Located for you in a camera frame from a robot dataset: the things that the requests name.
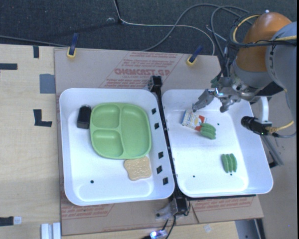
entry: dark background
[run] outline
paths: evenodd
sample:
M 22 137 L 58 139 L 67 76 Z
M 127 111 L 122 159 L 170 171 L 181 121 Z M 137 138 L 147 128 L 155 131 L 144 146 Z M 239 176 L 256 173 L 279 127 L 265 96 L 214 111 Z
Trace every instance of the dark background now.
M 213 34 L 206 26 L 213 26 L 216 33 L 228 39 L 234 20 L 248 12 L 268 9 L 297 21 L 297 0 L 117 0 L 117 4 L 122 20 L 152 25 L 173 25 L 185 10 L 203 4 L 189 9 L 178 24 L 199 28 L 211 38 Z M 73 34 L 78 33 L 77 47 L 82 48 L 193 53 L 203 45 L 201 54 L 213 54 L 209 38 L 189 27 L 176 27 L 165 41 L 149 49 L 170 30 L 166 26 L 122 24 L 113 0 L 0 0 L 0 43 L 70 46 Z M 243 27 L 239 34 L 244 36 Z M 218 41 L 223 50 L 224 40 L 213 41 Z M 217 47 L 214 54 L 220 54 Z

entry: green plate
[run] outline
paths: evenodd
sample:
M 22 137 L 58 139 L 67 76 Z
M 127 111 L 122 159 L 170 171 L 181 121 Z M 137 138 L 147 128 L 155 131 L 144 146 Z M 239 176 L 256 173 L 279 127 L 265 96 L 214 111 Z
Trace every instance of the green plate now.
M 90 134 L 97 154 L 113 159 L 141 158 L 151 148 L 150 122 L 139 106 L 102 103 L 91 112 Z

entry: white tray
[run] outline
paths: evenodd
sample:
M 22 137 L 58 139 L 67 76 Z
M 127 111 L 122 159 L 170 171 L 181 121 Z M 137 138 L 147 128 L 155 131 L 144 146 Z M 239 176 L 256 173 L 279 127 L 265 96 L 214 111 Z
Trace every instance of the white tray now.
M 92 108 L 108 102 L 129 103 L 142 107 L 151 125 L 150 159 L 152 176 L 131 181 L 124 160 L 99 156 L 92 148 L 90 131 L 76 125 L 82 105 Z M 98 205 L 168 198 L 174 191 L 170 159 L 164 138 L 157 100 L 147 90 L 67 89 L 59 99 L 64 188 L 75 205 Z
M 218 197 L 264 194 L 271 190 L 273 179 L 260 136 L 244 128 L 240 120 L 253 117 L 250 104 L 242 100 L 221 113 L 221 103 L 214 99 L 196 114 L 207 118 L 216 128 L 216 139 L 181 125 L 185 110 L 191 109 L 203 90 L 168 90 L 162 103 L 177 182 L 189 197 Z M 220 155 L 233 153 L 237 172 L 226 173 Z

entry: blue and yellow clamp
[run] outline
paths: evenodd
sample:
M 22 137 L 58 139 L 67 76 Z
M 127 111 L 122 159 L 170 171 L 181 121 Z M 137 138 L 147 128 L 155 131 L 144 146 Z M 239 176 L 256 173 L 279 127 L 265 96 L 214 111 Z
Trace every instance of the blue and yellow clamp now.
M 76 55 L 76 44 L 78 42 L 79 34 L 74 33 L 73 38 L 72 38 L 72 43 L 71 46 L 68 48 L 68 51 L 66 53 L 66 56 L 68 58 L 74 58 Z
M 189 66 L 192 66 L 195 64 L 196 62 L 196 58 L 199 55 L 199 53 L 203 50 L 203 46 L 199 45 L 198 48 L 196 49 L 196 51 L 188 57 L 188 59 L 186 60 L 186 64 Z

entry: cracker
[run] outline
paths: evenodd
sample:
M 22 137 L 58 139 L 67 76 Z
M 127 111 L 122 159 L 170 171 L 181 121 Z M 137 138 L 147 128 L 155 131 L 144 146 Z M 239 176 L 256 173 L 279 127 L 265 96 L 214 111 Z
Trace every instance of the cracker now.
M 142 158 L 125 160 L 124 167 L 128 172 L 129 179 L 136 181 L 142 178 L 149 178 L 151 176 L 149 161 L 149 158 L 146 156 Z

